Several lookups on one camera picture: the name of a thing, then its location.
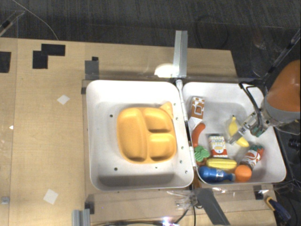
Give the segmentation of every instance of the sausage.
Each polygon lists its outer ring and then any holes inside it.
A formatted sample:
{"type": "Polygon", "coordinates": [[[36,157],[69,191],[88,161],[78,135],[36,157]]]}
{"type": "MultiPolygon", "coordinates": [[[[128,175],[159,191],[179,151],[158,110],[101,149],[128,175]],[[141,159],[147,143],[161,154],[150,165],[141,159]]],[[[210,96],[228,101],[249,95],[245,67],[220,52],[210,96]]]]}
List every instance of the sausage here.
{"type": "Polygon", "coordinates": [[[198,146],[198,137],[201,134],[201,132],[206,128],[206,125],[203,123],[200,123],[197,125],[197,127],[193,130],[191,135],[192,145],[193,147],[198,146]]]}

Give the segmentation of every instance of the orange ball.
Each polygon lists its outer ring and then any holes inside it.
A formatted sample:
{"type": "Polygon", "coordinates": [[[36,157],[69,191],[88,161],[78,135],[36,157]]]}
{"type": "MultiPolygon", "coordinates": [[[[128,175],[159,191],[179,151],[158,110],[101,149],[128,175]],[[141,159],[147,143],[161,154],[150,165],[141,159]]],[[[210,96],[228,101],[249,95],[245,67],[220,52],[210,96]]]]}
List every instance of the orange ball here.
{"type": "Polygon", "coordinates": [[[236,177],[236,181],[246,182],[250,180],[252,176],[252,170],[246,165],[239,165],[238,167],[236,167],[234,174],[236,177]]]}

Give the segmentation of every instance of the blue bottle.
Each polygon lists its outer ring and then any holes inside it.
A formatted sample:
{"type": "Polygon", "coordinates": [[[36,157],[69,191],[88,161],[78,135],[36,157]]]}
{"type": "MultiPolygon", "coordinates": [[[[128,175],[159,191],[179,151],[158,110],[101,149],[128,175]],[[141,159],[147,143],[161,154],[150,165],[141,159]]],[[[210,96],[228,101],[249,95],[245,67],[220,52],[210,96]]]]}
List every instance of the blue bottle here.
{"type": "Polygon", "coordinates": [[[223,180],[234,181],[235,175],[233,173],[226,173],[223,170],[216,168],[209,168],[206,166],[200,167],[199,175],[208,183],[218,183],[223,180]]]}

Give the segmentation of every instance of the wooden table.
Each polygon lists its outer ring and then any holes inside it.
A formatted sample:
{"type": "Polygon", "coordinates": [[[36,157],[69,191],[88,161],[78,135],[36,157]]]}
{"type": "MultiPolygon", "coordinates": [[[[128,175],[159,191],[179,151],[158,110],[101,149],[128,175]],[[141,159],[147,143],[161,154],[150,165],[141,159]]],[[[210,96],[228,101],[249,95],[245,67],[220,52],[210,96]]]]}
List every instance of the wooden table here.
{"type": "MultiPolygon", "coordinates": [[[[81,95],[85,60],[98,57],[103,74],[150,75],[159,64],[172,63],[174,49],[0,38],[0,51],[12,52],[10,72],[0,73],[0,113],[8,115],[1,123],[14,125],[13,130],[5,130],[5,143],[0,147],[0,196],[10,196],[9,205],[0,205],[0,225],[70,226],[71,212],[83,210],[86,200],[81,95]],[[49,56],[48,69],[33,69],[32,52],[40,51],[42,43],[65,45],[65,56],[49,56]],[[64,105],[57,101],[62,95],[70,98],[64,105]],[[11,148],[12,157],[3,156],[11,148]],[[54,204],[43,200],[48,189],[58,193],[54,204]]],[[[189,49],[188,74],[236,77],[231,53],[225,50],[189,49]]],[[[251,186],[225,189],[216,197],[231,225],[276,225],[273,212],[263,200],[255,200],[251,186]]],[[[264,189],[275,198],[272,185],[264,189]]],[[[136,194],[137,198],[118,201],[121,194],[127,198],[123,192],[99,194],[106,202],[103,220],[149,218],[164,199],[145,191],[136,194]],[[138,205],[144,207],[143,213],[138,205]],[[118,218],[119,208],[124,215],[118,218]]],[[[167,216],[182,214],[175,210],[173,200],[167,201],[159,207],[173,214],[167,216]]],[[[193,225],[192,211],[181,225],[193,225]]],[[[211,225],[204,210],[197,210],[197,225],[211,225]]]]}

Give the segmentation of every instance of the yellow corn cob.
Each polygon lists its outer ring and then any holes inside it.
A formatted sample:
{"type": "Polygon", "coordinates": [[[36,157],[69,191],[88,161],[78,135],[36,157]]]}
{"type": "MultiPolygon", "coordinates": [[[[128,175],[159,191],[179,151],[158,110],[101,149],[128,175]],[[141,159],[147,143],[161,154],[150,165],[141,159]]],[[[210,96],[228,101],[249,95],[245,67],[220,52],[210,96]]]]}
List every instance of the yellow corn cob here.
{"type": "Polygon", "coordinates": [[[206,165],[211,168],[231,170],[236,168],[237,162],[226,158],[209,158],[206,165]]]}

